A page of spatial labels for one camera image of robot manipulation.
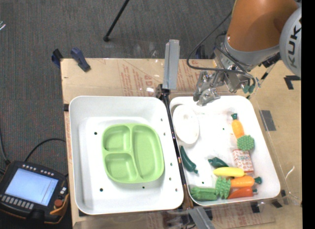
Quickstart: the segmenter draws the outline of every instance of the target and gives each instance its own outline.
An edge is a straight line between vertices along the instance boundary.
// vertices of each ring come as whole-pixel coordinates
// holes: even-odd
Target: screen
[[[57,179],[19,168],[5,194],[47,206]]]

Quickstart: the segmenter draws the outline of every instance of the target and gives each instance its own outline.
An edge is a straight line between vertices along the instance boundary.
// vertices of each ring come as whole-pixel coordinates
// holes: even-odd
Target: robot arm
[[[294,0],[236,0],[224,40],[215,46],[218,69],[200,73],[193,99],[205,105],[220,96],[216,87],[230,92],[252,92],[248,73],[279,53],[285,65],[301,77],[302,5]]]

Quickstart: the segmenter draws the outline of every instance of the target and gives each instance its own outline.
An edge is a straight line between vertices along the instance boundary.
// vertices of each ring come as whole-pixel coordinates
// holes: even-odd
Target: yellow banana
[[[237,168],[237,167],[220,167],[220,168],[216,168],[213,171],[213,174],[216,176],[240,177],[240,176],[244,176],[245,172],[241,168]]]

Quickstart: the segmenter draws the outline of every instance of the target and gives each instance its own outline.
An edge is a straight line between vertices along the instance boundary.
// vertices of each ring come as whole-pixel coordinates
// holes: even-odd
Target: button
[[[56,199],[54,204],[55,204],[55,207],[58,209],[58,208],[62,207],[63,201],[60,199]]]

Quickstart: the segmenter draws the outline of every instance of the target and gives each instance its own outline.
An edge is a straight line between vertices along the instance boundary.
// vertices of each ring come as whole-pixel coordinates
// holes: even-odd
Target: black pole
[[[128,2],[129,2],[129,0],[126,0],[126,1],[125,1],[125,3],[123,4],[122,8],[120,9],[118,15],[116,16],[115,20],[113,21],[112,26],[110,27],[110,29],[109,29],[108,32],[106,33],[106,36],[103,37],[103,40],[104,40],[105,42],[108,42],[108,41],[109,41],[109,35],[110,35],[111,31],[113,30],[115,24],[117,23],[119,17],[120,17],[121,14],[123,13],[123,11],[124,11],[125,7],[127,6]]]

